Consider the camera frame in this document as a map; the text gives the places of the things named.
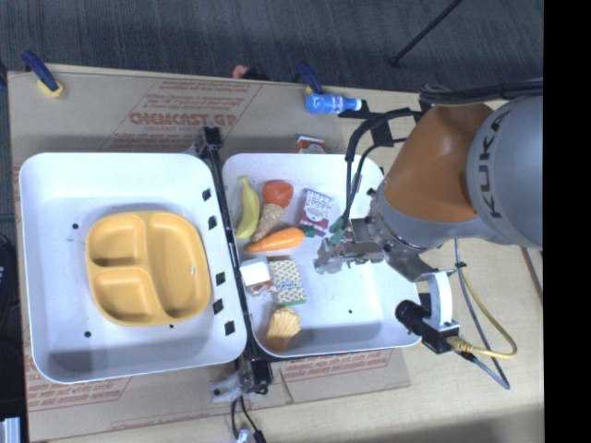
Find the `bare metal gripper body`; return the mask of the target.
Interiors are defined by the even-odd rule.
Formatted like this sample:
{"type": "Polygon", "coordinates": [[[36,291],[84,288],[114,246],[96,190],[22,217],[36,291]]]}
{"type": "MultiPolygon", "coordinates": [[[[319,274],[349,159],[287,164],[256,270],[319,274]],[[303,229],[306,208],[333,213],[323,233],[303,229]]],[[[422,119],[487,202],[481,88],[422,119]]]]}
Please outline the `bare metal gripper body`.
{"type": "Polygon", "coordinates": [[[355,261],[384,260],[410,282],[424,281],[438,270],[421,255],[452,238],[454,226],[411,217],[342,219],[344,257],[355,261]]]}

